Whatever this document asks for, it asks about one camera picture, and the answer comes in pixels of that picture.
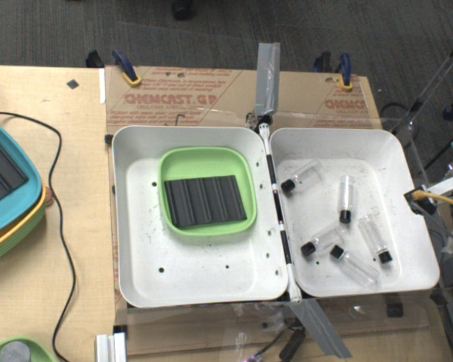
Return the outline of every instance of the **green tray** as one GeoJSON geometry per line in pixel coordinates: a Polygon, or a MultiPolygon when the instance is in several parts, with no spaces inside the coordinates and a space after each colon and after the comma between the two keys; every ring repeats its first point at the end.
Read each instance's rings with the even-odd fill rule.
{"type": "Polygon", "coordinates": [[[9,342],[21,341],[30,349],[30,359],[32,362],[57,362],[55,356],[49,352],[39,341],[29,336],[13,336],[0,342],[0,351],[9,342]]]}
{"type": "Polygon", "coordinates": [[[169,228],[189,236],[217,236],[243,232],[257,217],[254,185],[246,160],[233,149],[216,146],[199,146],[174,149],[159,162],[159,201],[162,215],[169,228]],[[192,225],[178,228],[171,221],[166,198],[165,181],[212,176],[235,176],[247,218],[241,221],[192,225]]]}

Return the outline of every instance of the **blue tray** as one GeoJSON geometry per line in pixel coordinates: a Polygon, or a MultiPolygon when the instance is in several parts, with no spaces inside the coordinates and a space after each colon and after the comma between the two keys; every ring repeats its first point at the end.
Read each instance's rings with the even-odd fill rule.
{"type": "Polygon", "coordinates": [[[14,139],[0,127],[0,145],[28,180],[0,200],[0,229],[16,220],[39,199],[42,182],[39,172],[14,139]]]}

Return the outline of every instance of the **black vial cap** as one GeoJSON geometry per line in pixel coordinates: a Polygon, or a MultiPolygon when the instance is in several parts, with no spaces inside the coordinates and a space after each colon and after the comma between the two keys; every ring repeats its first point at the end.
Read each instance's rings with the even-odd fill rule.
{"type": "Polygon", "coordinates": [[[308,257],[316,252],[316,246],[309,241],[308,243],[300,247],[300,250],[305,257],[308,257]]]}
{"type": "Polygon", "coordinates": [[[377,257],[379,257],[381,264],[386,264],[387,262],[393,260],[389,250],[385,250],[384,252],[379,253],[377,257]]]}
{"type": "Polygon", "coordinates": [[[342,222],[343,224],[349,224],[350,223],[350,210],[342,210],[339,213],[339,221],[342,222]]]}
{"type": "Polygon", "coordinates": [[[295,183],[291,179],[288,179],[280,186],[285,193],[289,193],[293,188],[295,188],[295,183]]]}
{"type": "Polygon", "coordinates": [[[331,251],[331,256],[335,257],[336,259],[340,259],[343,253],[344,250],[341,247],[339,247],[338,245],[334,245],[334,248],[332,248],[331,251]]]}

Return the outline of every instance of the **glass vial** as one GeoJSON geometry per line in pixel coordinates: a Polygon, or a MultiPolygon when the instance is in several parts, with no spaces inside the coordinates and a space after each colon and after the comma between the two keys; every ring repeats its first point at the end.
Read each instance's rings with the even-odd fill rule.
{"type": "Polygon", "coordinates": [[[296,169],[290,177],[281,184],[284,193],[290,193],[294,189],[312,186],[324,178],[324,167],[319,160],[311,160],[296,169]]]}
{"type": "Polygon", "coordinates": [[[387,247],[387,242],[379,231],[378,226],[374,222],[372,215],[367,215],[359,219],[357,226],[362,233],[362,236],[369,247],[369,250],[374,256],[377,256],[381,264],[386,264],[393,260],[391,253],[387,247]]]}
{"type": "Polygon", "coordinates": [[[344,242],[343,235],[345,233],[346,229],[340,226],[338,222],[328,225],[300,247],[300,251],[305,257],[308,257],[314,252],[320,253],[326,249],[330,250],[334,244],[344,242]]]}
{"type": "Polygon", "coordinates": [[[334,245],[331,256],[336,259],[343,272],[350,278],[367,287],[374,287],[378,283],[379,272],[359,260],[351,252],[345,251],[338,245],[334,245]]]}
{"type": "Polygon", "coordinates": [[[354,177],[342,176],[339,187],[339,221],[349,224],[352,216],[354,201],[354,177]]]}

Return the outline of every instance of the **vial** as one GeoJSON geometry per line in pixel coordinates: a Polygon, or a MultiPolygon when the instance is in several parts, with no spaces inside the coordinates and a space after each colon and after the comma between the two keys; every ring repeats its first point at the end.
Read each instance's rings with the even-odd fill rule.
{"type": "Polygon", "coordinates": [[[0,351],[0,362],[30,362],[30,349],[21,341],[7,343],[0,351]]]}
{"type": "Polygon", "coordinates": [[[368,245],[369,250],[374,256],[377,256],[381,264],[386,264],[393,260],[391,253],[387,247],[387,242],[379,231],[378,226],[374,222],[372,215],[367,215],[359,219],[357,226],[362,233],[362,236],[368,245]]]}
{"type": "Polygon", "coordinates": [[[367,287],[374,287],[378,284],[379,272],[365,264],[358,257],[342,247],[334,245],[331,256],[336,259],[342,271],[355,281],[367,287]]]}
{"type": "Polygon", "coordinates": [[[300,251],[308,257],[314,252],[320,253],[325,249],[331,249],[334,244],[344,242],[343,235],[346,231],[338,222],[328,225],[300,247],[300,251]]]}
{"type": "Polygon", "coordinates": [[[342,176],[339,187],[339,221],[343,224],[349,224],[353,210],[354,200],[354,177],[342,176]]]}
{"type": "Polygon", "coordinates": [[[294,189],[313,186],[324,179],[324,167],[319,160],[310,160],[305,165],[296,169],[290,177],[281,184],[284,193],[290,193],[294,189]]]}

